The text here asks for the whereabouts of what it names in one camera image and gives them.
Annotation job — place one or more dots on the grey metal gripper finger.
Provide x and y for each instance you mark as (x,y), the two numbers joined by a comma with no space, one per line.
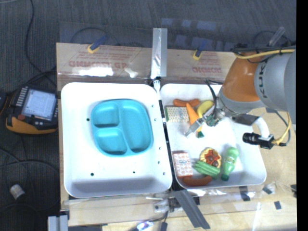
(190,132)

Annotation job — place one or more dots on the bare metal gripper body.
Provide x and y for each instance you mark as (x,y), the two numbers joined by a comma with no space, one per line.
(204,118)

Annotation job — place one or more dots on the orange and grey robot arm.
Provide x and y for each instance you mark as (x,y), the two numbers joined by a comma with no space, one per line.
(243,80)

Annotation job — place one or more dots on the yellow banana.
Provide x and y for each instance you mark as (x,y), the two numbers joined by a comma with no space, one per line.
(204,106)

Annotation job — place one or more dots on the white and green patterned packet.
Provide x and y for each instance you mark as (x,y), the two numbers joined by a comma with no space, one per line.
(176,114)

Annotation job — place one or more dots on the orange toy sausage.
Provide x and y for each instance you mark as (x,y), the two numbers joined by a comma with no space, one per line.
(183,102)
(197,181)

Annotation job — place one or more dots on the toy pizza slice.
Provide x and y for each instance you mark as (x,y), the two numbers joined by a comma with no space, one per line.
(210,156)

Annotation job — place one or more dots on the pink and white carton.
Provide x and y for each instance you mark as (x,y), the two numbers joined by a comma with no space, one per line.
(183,163)

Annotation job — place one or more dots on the green toy pea pods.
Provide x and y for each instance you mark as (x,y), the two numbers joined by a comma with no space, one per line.
(207,169)

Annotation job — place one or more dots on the green plastic bottle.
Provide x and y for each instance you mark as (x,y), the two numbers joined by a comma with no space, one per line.
(229,163)

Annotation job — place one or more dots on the blue divided plate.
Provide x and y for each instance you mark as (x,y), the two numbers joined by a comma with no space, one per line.
(134,124)

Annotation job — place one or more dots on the white plastic tray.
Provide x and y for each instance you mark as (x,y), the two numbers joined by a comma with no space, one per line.
(240,162)
(77,138)

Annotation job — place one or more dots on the brown cardboard board, red print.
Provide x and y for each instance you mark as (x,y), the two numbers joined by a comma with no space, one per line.
(101,64)

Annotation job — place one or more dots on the small grey metal cylinder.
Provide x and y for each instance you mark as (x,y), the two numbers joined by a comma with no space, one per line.
(17,191)

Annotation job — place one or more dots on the black cylinder on white bracket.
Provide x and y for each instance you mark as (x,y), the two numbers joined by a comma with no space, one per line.
(265,141)

